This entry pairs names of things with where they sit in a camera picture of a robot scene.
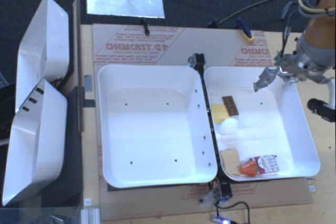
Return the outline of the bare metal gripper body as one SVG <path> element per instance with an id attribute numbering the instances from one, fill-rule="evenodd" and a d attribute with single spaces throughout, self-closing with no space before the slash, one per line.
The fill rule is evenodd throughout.
<path id="1" fill-rule="evenodd" d="M 282 78 L 320 79 L 322 77 L 322 66 L 305 54 L 285 54 L 278 68 L 278 75 Z"/>

